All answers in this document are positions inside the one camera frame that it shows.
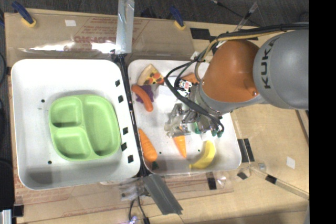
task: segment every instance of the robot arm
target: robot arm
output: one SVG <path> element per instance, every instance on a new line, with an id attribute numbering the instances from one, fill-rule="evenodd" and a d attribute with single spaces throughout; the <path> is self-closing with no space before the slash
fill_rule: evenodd
<path id="1" fill-rule="evenodd" d="M 260 48 L 247 40 L 281 31 L 285 33 L 269 39 Z M 211 130 L 213 135 L 220 136 L 224 130 L 219 121 L 223 114 L 253 104 L 308 109 L 308 23 L 222 34 L 198 58 L 183 67 L 196 62 L 195 75 L 198 77 L 197 66 L 221 41 L 203 78 L 198 78 L 199 85 L 192 87 L 189 98 L 181 98 L 169 83 L 169 74 L 166 76 L 166 84 L 188 107 L 185 110 L 174 108 L 171 115 L 179 117 L 178 120 L 171 117 L 168 122 L 166 130 L 170 130 L 170 136 L 181 135 L 181 132 L 189 134 L 186 124 L 191 122 L 195 122 L 202 133 Z"/>

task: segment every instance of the white tray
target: white tray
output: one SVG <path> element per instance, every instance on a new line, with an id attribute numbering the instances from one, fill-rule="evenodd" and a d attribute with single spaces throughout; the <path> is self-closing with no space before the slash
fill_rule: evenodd
<path id="1" fill-rule="evenodd" d="M 123 180 L 138 173 L 140 157 L 116 64 L 107 60 L 25 59 L 13 65 L 12 87 L 18 175 L 26 187 L 67 187 Z M 86 162 L 67 161 L 56 153 L 49 107 L 58 98 L 77 94 L 97 94 L 112 103 L 126 149 Z"/>
<path id="2" fill-rule="evenodd" d="M 128 72 L 130 85 L 136 84 L 142 70 L 149 64 L 153 64 L 158 71 L 166 76 L 173 68 L 186 62 L 183 61 L 166 61 L 166 60 L 136 60 L 130 63 Z M 208 67 L 207 63 L 200 65 L 199 73 L 202 77 Z M 195 66 L 189 67 L 185 74 L 194 71 Z M 177 76 L 181 72 L 177 70 L 171 76 Z M 144 105 L 136 101 L 135 93 L 132 93 L 135 120 L 138 128 L 142 129 L 151 140 L 157 153 L 158 168 L 152 169 L 152 164 L 145 161 L 145 164 L 153 173 L 160 175 L 176 175 L 197 172 L 226 171 L 236 169 L 242 161 L 236 133 L 230 114 L 223 115 L 221 120 L 225 127 L 222 137 L 212 137 L 211 132 L 205 135 L 193 133 L 186 136 L 187 158 L 184 159 L 178 152 L 174 141 L 169 138 L 164 130 L 164 123 L 169 119 L 174 104 L 180 103 L 179 100 L 169 93 L 167 86 L 159 86 L 159 90 L 154 93 L 153 111 L 147 112 Z M 204 170 L 190 170 L 189 164 L 200 158 L 203 150 L 204 141 L 212 139 L 216 146 L 216 156 L 210 166 Z"/>

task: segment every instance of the sticker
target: sticker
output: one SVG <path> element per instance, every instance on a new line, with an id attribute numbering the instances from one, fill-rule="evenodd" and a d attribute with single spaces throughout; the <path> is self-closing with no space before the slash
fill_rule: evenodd
<path id="1" fill-rule="evenodd" d="M 295 160 L 290 157 L 287 157 L 286 165 L 292 169 L 295 169 Z"/>
<path id="2" fill-rule="evenodd" d="M 182 91 L 190 91 L 190 88 L 192 87 L 192 83 L 190 81 L 180 79 L 178 87 Z"/>
<path id="3" fill-rule="evenodd" d="M 66 26 L 77 26 L 75 20 L 65 20 Z"/>

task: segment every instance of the green plate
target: green plate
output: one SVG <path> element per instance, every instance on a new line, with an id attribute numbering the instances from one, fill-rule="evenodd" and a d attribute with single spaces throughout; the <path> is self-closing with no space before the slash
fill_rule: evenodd
<path id="1" fill-rule="evenodd" d="M 94 94 L 57 99 L 49 110 L 56 152 L 68 161 L 89 161 L 114 154 L 121 142 L 112 104 Z"/>

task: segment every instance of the blue clamp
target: blue clamp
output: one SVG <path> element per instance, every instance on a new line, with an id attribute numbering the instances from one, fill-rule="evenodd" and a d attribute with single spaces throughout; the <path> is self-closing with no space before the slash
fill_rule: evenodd
<path id="1" fill-rule="evenodd" d="M 31 17 L 29 12 L 26 10 L 26 8 L 21 5 L 18 1 L 12 2 L 12 7 L 15 11 L 19 12 L 22 16 L 22 22 L 25 23 L 29 27 L 34 27 L 36 24 L 35 19 Z"/>
<path id="2" fill-rule="evenodd" d="M 174 6 L 171 6 L 169 8 L 170 13 L 173 15 L 173 17 L 175 18 L 175 26 L 180 29 L 183 30 L 185 28 L 185 24 L 183 22 L 181 13 L 179 12 L 179 10 L 177 8 L 175 8 Z"/>
<path id="3" fill-rule="evenodd" d="M 5 14 L 1 9 L 0 9 L 0 25 L 3 28 L 5 28 Z"/>

